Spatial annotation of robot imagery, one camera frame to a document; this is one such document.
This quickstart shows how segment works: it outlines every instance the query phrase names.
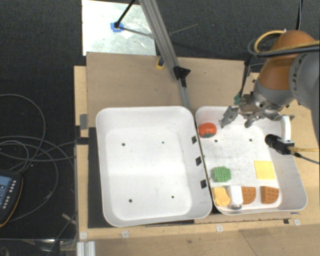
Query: device screen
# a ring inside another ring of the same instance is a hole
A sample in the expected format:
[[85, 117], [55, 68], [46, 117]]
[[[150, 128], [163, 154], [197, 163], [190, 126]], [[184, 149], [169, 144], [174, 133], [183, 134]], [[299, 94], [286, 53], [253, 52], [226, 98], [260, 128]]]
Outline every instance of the device screen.
[[10, 182], [11, 182], [11, 178], [0, 176], [0, 206], [4, 201]]

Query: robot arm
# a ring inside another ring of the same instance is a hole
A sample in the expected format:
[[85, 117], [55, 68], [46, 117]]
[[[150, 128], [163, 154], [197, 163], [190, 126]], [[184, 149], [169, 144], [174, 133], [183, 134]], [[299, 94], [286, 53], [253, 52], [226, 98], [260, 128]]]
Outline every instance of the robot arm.
[[[271, 50], [308, 42], [314, 42], [314, 39], [302, 31], [291, 30], [281, 34]], [[246, 128], [263, 118], [279, 121], [282, 119], [279, 112], [294, 99], [311, 110], [319, 145], [319, 52], [268, 58], [253, 91], [242, 95], [238, 106], [228, 107], [220, 126], [223, 128], [231, 123], [238, 114], [246, 119]]]

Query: empty white tray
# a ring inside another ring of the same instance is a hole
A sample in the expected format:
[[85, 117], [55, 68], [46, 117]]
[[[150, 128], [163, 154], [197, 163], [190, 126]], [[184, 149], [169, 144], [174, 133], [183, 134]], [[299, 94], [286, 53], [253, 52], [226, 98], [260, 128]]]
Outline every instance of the empty white tray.
[[125, 227], [212, 210], [195, 121], [181, 106], [106, 108], [96, 117], [105, 219]]
[[[240, 210], [218, 205], [216, 208], [226, 215], [303, 209], [307, 204], [307, 195], [294, 157], [282, 155], [265, 143], [265, 137], [268, 134], [281, 136], [280, 122], [265, 118], [245, 128], [245, 120], [239, 115], [222, 129], [219, 120], [223, 118], [226, 110], [227, 107], [204, 106], [195, 114], [198, 127], [204, 123], [213, 123], [217, 128], [216, 135], [213, 137], [200, 138], [210, 186], [212, 188], [226, 188], [230, 185], [255, 187], [256, 197], [252, 203], [243, 205]], [[271, 161], [276, 179], [258, 180], [254, 161]], [[231, 170], [229, 181], [215, 182], [211, 177], [212, 169], [219, 166], [225, 166]], [[278, 200], [272, 204], [262, 204], [261, 186], [278, 188]]]

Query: black floor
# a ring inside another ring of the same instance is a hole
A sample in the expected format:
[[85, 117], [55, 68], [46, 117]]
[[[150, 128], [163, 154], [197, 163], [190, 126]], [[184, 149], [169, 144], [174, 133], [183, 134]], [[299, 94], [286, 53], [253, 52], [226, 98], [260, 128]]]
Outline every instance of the black floor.
[[[169, 32], [199, 24], [172, 35], [178, 56], [244, 60], [251, 39], [269, 30], [296, 27], [299, 1], [159, 0], [158, 4]], [[319, 10], [318, 0], [303, 2], [301, 30], [315, 39], [320, 33]], [[85, 65], [81, 12], [80, 0], [0, 1], [0, 94], [33, 100], [46, 119], [45, 139], [56, 145], [75, 140], [73, 66]], [[0, 137], [10, 135], [40, 138], [42, 121], [27, 101], [5, 97], [0, 98]], [[24, 142], [36, 145], [32, 140]], [[64, 149], [73, 155], [72, 145]], [[21, 149], [11, 150], [23, 156]], [[55, 153], [54, 157], [63, 155]], [[0, 157], [0, 169], [12, 164]], [[52, 198], [33, 214], [0, 228], [0, 238], [43, 239], [60, 233], [67, 223], [62, 214], [75, 212], [74, 171], [67, 161], [57, 165], [59, 183]], [[50, 194], [55, 184], [54, 166], [35, 163], [24, 178], [12, 218], [32, 210]], [[71, 224], [61, 238], [72, 237], [74, 230]]]

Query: black bracket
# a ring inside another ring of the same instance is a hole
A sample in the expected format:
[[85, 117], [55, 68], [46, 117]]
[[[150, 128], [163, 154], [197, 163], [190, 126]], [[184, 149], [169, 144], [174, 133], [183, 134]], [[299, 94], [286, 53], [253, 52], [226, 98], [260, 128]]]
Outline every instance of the black bracket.
[[190, 69], [186, 69], [180, 66], [175, 66], [173, 68], [174, 75], [177, 80], [181, 80], [182, 87], [187, 87], [186, 76], [190, 73]]

